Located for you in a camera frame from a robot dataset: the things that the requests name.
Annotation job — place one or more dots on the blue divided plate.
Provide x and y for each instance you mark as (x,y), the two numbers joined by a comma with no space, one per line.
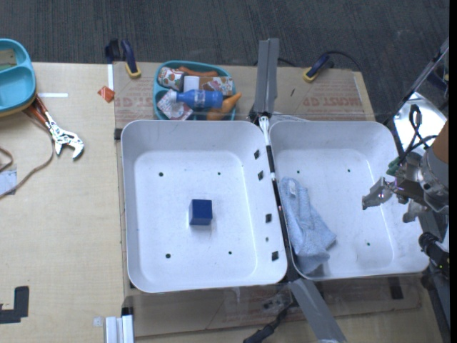
(16,80)

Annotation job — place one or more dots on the teal divided plate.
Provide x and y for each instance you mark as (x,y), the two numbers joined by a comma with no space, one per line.
(159,96)

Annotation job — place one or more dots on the white printed carton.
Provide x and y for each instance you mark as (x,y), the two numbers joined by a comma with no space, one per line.
(170,78)

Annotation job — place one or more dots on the white and red packet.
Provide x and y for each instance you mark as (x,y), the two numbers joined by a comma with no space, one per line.
(173,107)

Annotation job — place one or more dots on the orange sausage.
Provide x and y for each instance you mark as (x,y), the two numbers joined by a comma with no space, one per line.
(200,73)

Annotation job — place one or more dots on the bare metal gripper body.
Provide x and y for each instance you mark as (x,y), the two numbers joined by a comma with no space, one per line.
(414,184)

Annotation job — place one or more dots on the brown printed carton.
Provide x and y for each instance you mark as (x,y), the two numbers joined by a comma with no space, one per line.
(218,85)

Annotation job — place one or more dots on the white plastic tray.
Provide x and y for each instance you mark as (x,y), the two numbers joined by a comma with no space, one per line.
(353,209)
(171,227)

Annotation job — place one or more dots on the black cylinder on white bracket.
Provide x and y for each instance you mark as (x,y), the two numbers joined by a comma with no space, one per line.
(430,244)

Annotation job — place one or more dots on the blue cube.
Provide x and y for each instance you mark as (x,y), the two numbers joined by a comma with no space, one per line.
(200,211)

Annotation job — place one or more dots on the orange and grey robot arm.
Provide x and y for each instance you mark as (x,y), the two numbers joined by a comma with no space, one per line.
(442,145)

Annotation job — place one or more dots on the brown cardboard board red print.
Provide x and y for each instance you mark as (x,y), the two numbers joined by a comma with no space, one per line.
(321,98)

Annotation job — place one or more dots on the small red square packet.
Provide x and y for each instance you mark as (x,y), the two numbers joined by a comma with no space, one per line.
(106,94)

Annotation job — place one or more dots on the orange carrot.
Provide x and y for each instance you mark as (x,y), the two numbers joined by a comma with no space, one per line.
(228,104)

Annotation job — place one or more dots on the blue plastic bottle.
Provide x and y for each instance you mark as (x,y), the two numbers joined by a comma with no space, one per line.
(201,98)

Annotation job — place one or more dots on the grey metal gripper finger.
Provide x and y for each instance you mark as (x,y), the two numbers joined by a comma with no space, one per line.
(412,213)
(375,195)

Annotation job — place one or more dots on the light blue cloth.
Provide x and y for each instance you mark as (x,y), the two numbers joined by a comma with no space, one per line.
(307,227)

